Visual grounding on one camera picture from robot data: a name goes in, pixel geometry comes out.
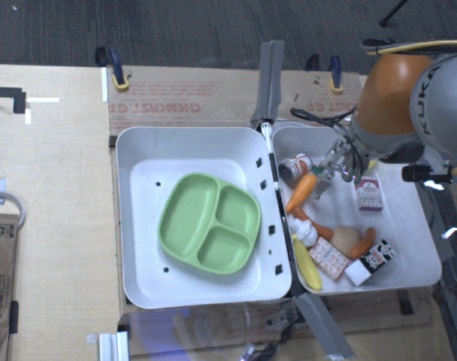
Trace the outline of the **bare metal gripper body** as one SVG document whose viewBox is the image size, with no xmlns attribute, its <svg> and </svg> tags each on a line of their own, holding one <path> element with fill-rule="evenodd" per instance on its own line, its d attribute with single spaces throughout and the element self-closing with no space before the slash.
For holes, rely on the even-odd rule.
<svg viewBox="0 0 457 361">
<path fill-rule="evenodd" d="M 336 140 L 319 166 L 328 180 L 338 172 L 346 182 L 359 182 L 365 172 L 365 161 L 351 138 Z"/>
</svg>

